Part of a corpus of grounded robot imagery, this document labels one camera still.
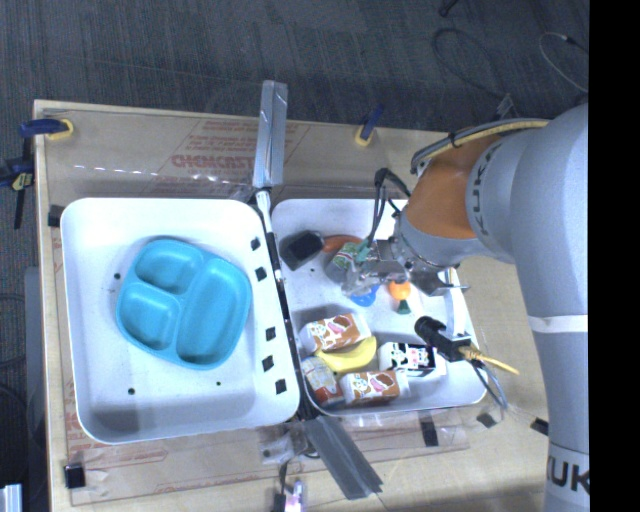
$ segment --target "orange object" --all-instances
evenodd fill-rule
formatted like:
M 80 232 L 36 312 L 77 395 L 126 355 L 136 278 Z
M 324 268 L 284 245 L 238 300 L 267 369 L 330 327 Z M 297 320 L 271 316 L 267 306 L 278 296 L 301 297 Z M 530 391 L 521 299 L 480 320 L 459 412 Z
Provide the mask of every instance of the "orange object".
M 497 135 L 467 142 L 431 160 L 411 192 L 405 215 L 416 229 L 445 238 L 475 238 L 465 206 L 469 174 Z
M 411 293 L 411 283 L 409 281 L 405 281 L 404 283 L 391 281 L 389 283 L 389 293 L 396 300 L 406 300 Z
M 351 235 L 331 235 L 324 237 L 324 245 L 322 246 L 322 252 L 334 252 L 342 248 L 347 242 L 353 242 L 359 244 L 362 242 L 362 238 Z

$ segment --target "wooden table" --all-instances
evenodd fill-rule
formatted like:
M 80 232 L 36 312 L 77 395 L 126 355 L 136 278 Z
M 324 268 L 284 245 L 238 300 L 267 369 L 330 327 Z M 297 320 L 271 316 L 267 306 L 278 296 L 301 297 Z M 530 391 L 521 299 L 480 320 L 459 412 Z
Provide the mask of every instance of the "wooden table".
M 50 219 L 50 213 L 55 214 L 52 207 L 64 207 L 80 197 L 169 193 L 190 197 L 198 190 L 191 186 L 194 176 L 202 177 L 185 165 L 191 153 L 220 151 L 216 154 L 224 158 L 217 161 L 218 167 L 233 163 L 237 172 L 244 172 L 242 159 L 250 157 L 247 141 L 255 138 L 257 120 L 38 100 L 34 118 L 44 115 L 75 120 L 68 139 L 38 136 L 35 141 L 51 510 L 271 510 L 279 483 L 274 467 L 261 464 L 256 455 L 260 432 L 195 436 L 139 451 L 96 445 L 83 434 L 74 416 L 73 379 L 69 379 L 59 229 Z M 356 130 L 289 120 L 286 185 L 274 189 L 273 203 L 290 197 L 372 197 L 373 173 L 383 166 L 411 188 L 412 155 L 443 136 L 378 127 L 372 143 L 361 147 L 354 142 Z M 385 447 L 383 434 L 371 436 L 364 445 L 384 482 L 383 492 L 357 502 L 344 498 L 321 462 L 303 461 L 292 468 L 289 480 L 304 482 L 309 510 L 541 509 L 547 438 L 529 423 L 547 417 L 546 400 L 515 269 L 487 258 L 470 258 L 458 273 L 471 286 L 465 297 L 479 339 L 491 355 L 521 371 L 520 376 L 500 374 L 510 411 L 491 428 L 465 413 L 455 419 L 437 417 L 439 434 L 451 438 L 436 450 L 418 447 L 410 428 L 402 434 L 405 437 L 394 438 L 393 447 Z M 461 436 L 460 442 L 455 436 Z M 398 448 L 403 439 L 409 444 Z M 162 466 L 161 459 L 172 461 L 166 465 L 171 474 L 162 474 L 161 469 L 150 472 L 153 464 Z M 237 469 L 221 469 L 228 462 L 220 460 L 235 461 Z M 63 468 L 76 461 L 89 468 L 87 486 L 71 491 L 65 486 Z M 146 488 L 149 481 L 155 486 Z

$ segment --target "cow print carton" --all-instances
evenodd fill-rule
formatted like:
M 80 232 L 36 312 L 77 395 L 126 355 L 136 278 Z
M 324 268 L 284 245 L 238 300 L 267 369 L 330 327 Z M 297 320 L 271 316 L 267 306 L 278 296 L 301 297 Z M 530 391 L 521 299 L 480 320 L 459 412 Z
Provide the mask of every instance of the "cow print carton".
M 384 343 L 378 349 L 381 370 L 404 372 L 408 377 L 424 377 L 435 367 L 433 347 L 410 343 Z
M 345 313 L 308 323 L 300 331 L 300 345 L 307 354 L 318 350 L 331 352 L 371 336 L 365 319 L 356 313 Z
M 410 394 L 406 374 L 393 370 L 347 373 L 339 385 L 346 405 L 388 402 Z

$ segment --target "white label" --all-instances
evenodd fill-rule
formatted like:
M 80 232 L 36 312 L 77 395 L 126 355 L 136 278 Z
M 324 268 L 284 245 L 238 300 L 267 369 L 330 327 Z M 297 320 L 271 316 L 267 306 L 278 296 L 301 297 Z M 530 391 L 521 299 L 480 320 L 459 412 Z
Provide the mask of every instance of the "white label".
M 589 455 L 549 444 L 546 490 L 562 501 L 591 506 Z
M 531 330 L 542 334 L 589 331 L 588 315 L 548 316 L 545 318 L 530 316 L 527 318 Z

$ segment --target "gray robot arm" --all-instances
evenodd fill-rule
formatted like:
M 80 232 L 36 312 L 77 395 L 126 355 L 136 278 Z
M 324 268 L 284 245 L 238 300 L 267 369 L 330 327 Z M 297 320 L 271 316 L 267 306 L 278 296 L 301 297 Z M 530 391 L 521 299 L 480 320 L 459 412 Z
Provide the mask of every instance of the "gray robot arm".
M 590 509 L 588 107 L 489 147 L 467 186 L 478 240 L 518 273 L 549 409 L 545 511 Z
M 343 291 L 366 288 L 376 279 L 406 277 L 429 295 L 443 294 L 450 285 L 440 282 L 438 274 L 468 256 L 515 264 L 549 410 L 544 510 L 583 512 L 590 510 L 588 106 L 544 127 L 495 139 L 464 176 L 459 202 L 466 209 L 469 235 L 443 236 L 425 228 L 421 207 L 430 201 L 430 192 L 429 187 L 418 190 L 419 182 L 394 236 L 377 241 L 365 272 L 357 269 Z

